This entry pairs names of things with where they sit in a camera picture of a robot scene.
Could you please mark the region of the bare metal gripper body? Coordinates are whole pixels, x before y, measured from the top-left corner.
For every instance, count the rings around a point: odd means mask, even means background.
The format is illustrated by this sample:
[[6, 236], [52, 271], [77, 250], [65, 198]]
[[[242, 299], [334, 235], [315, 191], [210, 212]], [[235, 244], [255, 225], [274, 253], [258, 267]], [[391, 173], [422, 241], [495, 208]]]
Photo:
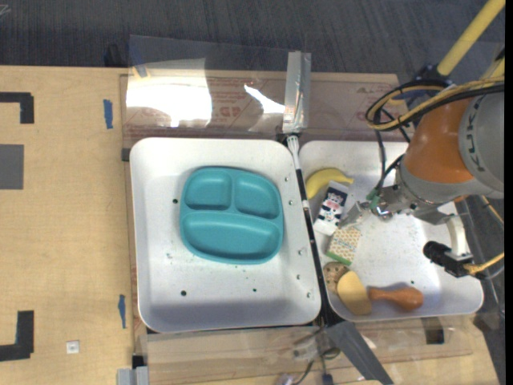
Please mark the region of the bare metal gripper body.
[[412, 213], [425, 206], [405, 185], [373, 188], [367, 195], [370, 211], [380, 219], [390, 219], [395, 214]]

